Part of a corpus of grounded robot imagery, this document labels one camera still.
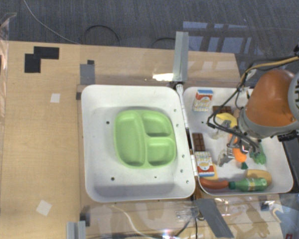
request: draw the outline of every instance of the small milk carton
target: small milk carton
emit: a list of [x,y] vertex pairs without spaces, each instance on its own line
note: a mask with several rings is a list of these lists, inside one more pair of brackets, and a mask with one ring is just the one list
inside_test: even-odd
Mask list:
[[209,151],[196,151],[195,157],[199,177],[210,177],[215,175],[214,166]]
[[212,97],[212,90],[197,90],[193,103],[193,111],[207,112],[209,110],[209,105]]

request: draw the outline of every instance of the white cable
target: white cable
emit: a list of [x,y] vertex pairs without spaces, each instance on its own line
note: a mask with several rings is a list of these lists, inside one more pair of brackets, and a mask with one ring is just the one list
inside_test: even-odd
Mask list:
[[71,43],[74,43],[74,44],[79,44],[78,42],[74,42],[74,41],[71,41],[70,39],[58,34],[57,32],[55,32],[54,30],[52,30],[50,27],[48,27],[47,25],[43,24],[34,14],[33,12],[31,11],[30,7],[28,6],[26,0],[23,0],[24,1],[24,4],[25,6],[27,7],[27,9],[29,10],[29,12],[31,13],[31,15],[34,17],[34,19],[40,23],[42,26],[44,26],[45,28],[47,28],[48,30],[50,30],[52,33],[56,34],[57,36],[60,36],[62,39],[68,41],[68,42],[71,42]]
[[134,226],[134,223],[133,223],[133,221],[132,221],[130,215],[128,215],[127,212],[125,212],[124,210],[122,210],[122,209],[119,208],[119,207],[116,207],[115,205],[112,205],[112,207],[115,208],[115,209],[117,209],[117,210],[119,210],[119,211],[121,211],[121,212],[123,212],[123,213],[125,214],[126,218],[128,218],[128,220],[129,220],[129,222],[130,222],[130,224],[131,224],[131,226],[132,226],[132,229],[133,229],[137,234],[139,234],[139,235],[141,235],[141,236],[143,236],[143,237],[146,237],[146,238],[149,237],[149,236],[147,236],[147,235],[144,235],[142,232],[138,231],[138,229]]

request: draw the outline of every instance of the black cable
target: black cable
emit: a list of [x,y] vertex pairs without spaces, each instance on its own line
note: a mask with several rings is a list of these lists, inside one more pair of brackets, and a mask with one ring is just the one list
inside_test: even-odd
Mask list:
[[[275,69],[275,68],[278,68],[278,67],[279,67],[279,66],[272,66],[272,67],[269,67],[269,68],[266,68],[266,69],[255,68],[254,70],[259,70],[259,71],[261,71],[261,72],[267,72],[267,71],[270,71],[270,70]],[[246,81],[247,81],[247,74],[245,75],[244,80],[243,80],[243,82],[241,83],[242,86],[245,85]]]
[[92,237],[90,239],[126,239],[126,238],[130,238],[130,237],[134,237],[134,238],[151,238],[151,239],[162,239],[161,235],[139,235],[139,234],[125,234],[125,233],[113,233],[111,235],[105,236],[105,235],[100,235],[100,236],[96,236],[96,237]]
[[174,41],[176,41],[176,39],[174,37],[159,37],[156,40],[154,40],[153,42],[151,42],[150,45],[148,46],[148,48],[152,48],[154,43],[156,43],[158,41],[161,41],[161,40],[174,40]]
[[211,128],[216,128],[216,129],[219,129],[219,130],[222,130],[224,132],[227,132],[227,133],[231,133],[241,139],[244,139],[246,140],[254,149],[254,151],[256,151],[256,149],[258,148],[258,146],[252,141],[250,140],[248,137],[246,137],[245,135],[243,134],[240,134],[234,130],[231,130],[229,128],[226,128],[220,124],[218,124],[216,122],[216,115],[218,114],[218,112],[240,91],[240,85],[238,85],[237,89],[235,90],[235,92],[216,110],[212,113],[211,116],[208,117],[207,119],[207,125]]
[[111,32],[113,32],[114,35],[115,35],[115,37],[116,37],[117,40],[119,41],[119,45],[121,45],[121,38],[120,38],[120,36],[119,36],[119,35],[118,35],[112,28],[110,28],[109,26],[105,26],[105,25],[101,25],[101,24],[96,24],[96,25],[89,26],[89,27],[84,31],[84,33],[83,33],[83,36],[82,36],[82,41],[83,41],[83,42],[82,42],[81,44],[84,44],[84,43],[85,43],[85,36],[86,36],[87,32],[90,31],[90,30],[91,30],[92,28],[94,28],[94,27],[104,27],[104,28],[110,30]]
[[190,221],[191,220],[189,220],[186,224],[185,224],[185,226],[180,230],[180,231],[178,231],[175,235],[174,235],[174,237],[177,237],[177,236],[179,236],[186,228],[187,228],[187,226],[188,226],[188,224],[190,223]]
[[240,91],[238,91],[238,93],[237,93],[236,100],[235,100],[235,106],[237,109],[241,110],[243,107],[238,107],[238,105],[237,105],[237,100],[238,100],[239,94],[240,94]]
[[195,239],[198,238],[198,226],[197,226],[197,218],[195,218]]

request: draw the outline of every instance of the white sink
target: white sink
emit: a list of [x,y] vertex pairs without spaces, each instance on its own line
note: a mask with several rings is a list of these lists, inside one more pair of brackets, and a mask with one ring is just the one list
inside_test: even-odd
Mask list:
[[[176,199],[195,189],[178,94],[168,87],[90,85],[82,93],[85,182],[97,202]],[[167,166],[130,168],[117,158],[114,120],[130,109],[158,111],[171,121],[177,154]]]

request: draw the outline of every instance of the green divided plate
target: green divided plate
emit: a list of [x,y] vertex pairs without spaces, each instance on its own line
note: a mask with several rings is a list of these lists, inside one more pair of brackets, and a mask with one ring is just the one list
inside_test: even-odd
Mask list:
[[114,144],[127,167],[153,168],[176,157],[176,140],[168,117],[150,110],[120,112],[114,123]]

